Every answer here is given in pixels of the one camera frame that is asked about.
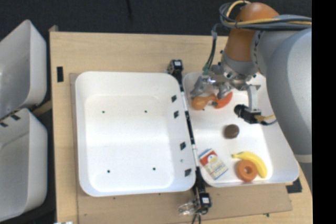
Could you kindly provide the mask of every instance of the robotic arm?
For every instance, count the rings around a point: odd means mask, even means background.
[[[236,6],[242,6],[233,20]],[[269,100],[281,130],[305,173],[312,191],[311,19],[279,15],[262,3],[236,1],[220,7],[221,24],[212,30],[213,49],[191,92],[195,97],[212,85],[218,99],[232,89],[247,90],[249,107],[235,113],[249,123],[265,123],[257,108],[259,86],[247,82],[257,72],[266,78]],[[221,62],[212,64],[218,27],[230,28]]]

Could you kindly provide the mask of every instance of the banana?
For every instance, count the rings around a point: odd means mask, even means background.
[[[247,159],[251,162],[253,162],[257,166],[258,174],[261,178],[265,178],[267,176],[267,167],[264,163],[264,161],[250,151],[243,151],[238,154],[232,154],[233,158],[240,158],[240,159]]]

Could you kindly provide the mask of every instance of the toy banana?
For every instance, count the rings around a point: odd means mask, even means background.
[[[265,178],[267,176],[267,167],[264,163],[264,161],[250,151],[244,151],[240,152],[238,154],[232,154],[233,158],[240,158],[240,159],[247,159],[251,162],[253,162],[257,166],[258,174],[261,176],[261,178]]]

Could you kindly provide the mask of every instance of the wooden board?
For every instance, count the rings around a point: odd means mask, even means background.
[[[214,62],[220,61],[219,51],[226,40],[226,37],[219,37]],[[191,191],[94,198],[80,189],[76,178],[69,75],[89,70],[163,72],[172,59],[181,59],[186,73],[200,71],[207,61],[211,44],[211,36],[50,33],[57,221],[100,224],[178,223],[191,220],[191,217],[178,216],[177,210],[179,204],[193,197]],[[57,70],[61,68],[63,81],[58,81],[61,77]],[[300,178],[304,192],[293,194],[290,198],[284,184],[209,187],[207,190],[214,205],[203,216],[202,222],[208,219],[209,223],[222,223],[211,219],[259,215],[235,218],[234,223],[256,223],[255,218],[258,223],[264,219],[267,223],[309,223],[312,221],[312,197],[304,176]],[[293,200],[293,197],[299,202],[291,211],[290,199]],[[279,222],[278,218],[271,222],[272,217],[260,215],[270,212],[282,212],[271,214],[280,216],[282,221]]]

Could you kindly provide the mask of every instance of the orange object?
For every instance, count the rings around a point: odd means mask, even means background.
[[[215,108],[216,109],[220,109],[225,107],[227,104],[230,103],[231,99],[232,99],[232,95],[233,93],[230,92],[226,97],[222,98],[222,99],[217,99],[214,101],[216,103]]]
[[[213,93],[207,97],[196,96],[192,102],[191,106],[193,109],[202,110],[209,103],[209,101],[215,101],[217,99],[216,95]]]
[[[235,20],[237,22],[246,22],[257,19],[270,19],[278,15],[279,13],[270,6],[254,2],[242,7]],[[236,61],[251,61],[250,46],[254,34],[254,30],[231,29],[225,46],[226,55]]]
[[[241,180],[250,182],[257,176],[257,166],[253,162],[244,159],[238,162],[236,166],[236,173]]]

